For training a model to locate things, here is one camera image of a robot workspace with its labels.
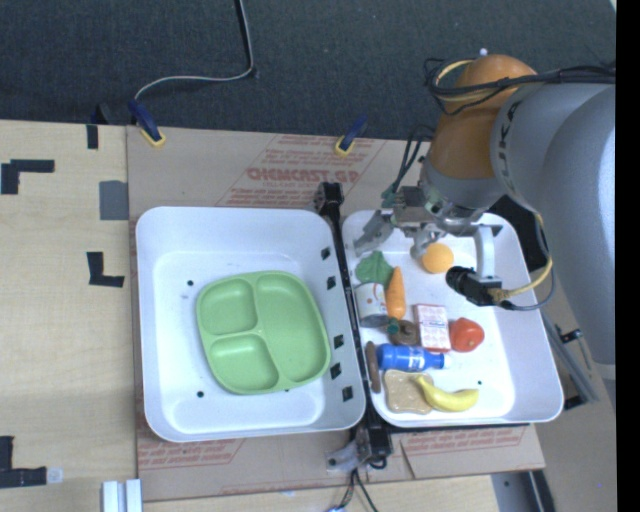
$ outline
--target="green divided bowl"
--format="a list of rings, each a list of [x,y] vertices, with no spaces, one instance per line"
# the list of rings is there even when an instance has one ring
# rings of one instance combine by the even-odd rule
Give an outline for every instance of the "green divided bowl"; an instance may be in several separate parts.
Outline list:
[[[311,292],[288,272],[239,274],[206,285],[196,303],[216,380],[237,394],[307,384],[329,367],[327,332]]]

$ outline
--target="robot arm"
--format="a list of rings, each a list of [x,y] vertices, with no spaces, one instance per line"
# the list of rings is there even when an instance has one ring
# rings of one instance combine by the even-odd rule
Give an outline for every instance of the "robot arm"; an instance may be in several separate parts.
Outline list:
[[[439,85],[463,66],[453,88]],[[538,75],[517,59],[488,55],[444,63],[430,79],[444,115],[417,186],[396,180],[392,213],[377,212],[356,250],[395,227],[414,239],[417,258],[442,236],[471,236],[509,195],[544,219],[554,269],[615,408],[615,69]],[[452,288],[469,300],[478,294],[478,305],[504,307],[483,296],[495,283],[462,270],[449,271]]]

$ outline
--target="tomato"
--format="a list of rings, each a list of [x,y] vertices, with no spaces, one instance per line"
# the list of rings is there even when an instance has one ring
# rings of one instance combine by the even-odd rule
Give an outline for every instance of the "tomato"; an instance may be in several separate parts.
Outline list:
[[[449,322],[451,348],[458,352],[471,352],[484,341],[484,329],[473,320],[460,317]]]

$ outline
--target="blue can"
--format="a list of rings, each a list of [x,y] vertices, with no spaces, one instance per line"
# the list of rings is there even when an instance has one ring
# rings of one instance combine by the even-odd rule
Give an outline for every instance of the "blue can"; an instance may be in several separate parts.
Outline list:
[[[417,346],[383,343],[378,345],[376,356],[381,370],[423,372],[429,368],[442,369],[448,366],[445,354],[432,354]]]

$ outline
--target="yellow banana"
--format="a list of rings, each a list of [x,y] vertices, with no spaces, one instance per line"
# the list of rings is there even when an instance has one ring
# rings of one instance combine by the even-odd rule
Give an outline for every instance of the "yellow banana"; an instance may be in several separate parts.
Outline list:
[[[417,375],[414,380],[422,388],[422,393],[427,403],[438,411],[466,411],[476,404],[480,396],[478,389],[461,389],[449,393],[431,384],[424,375]]]

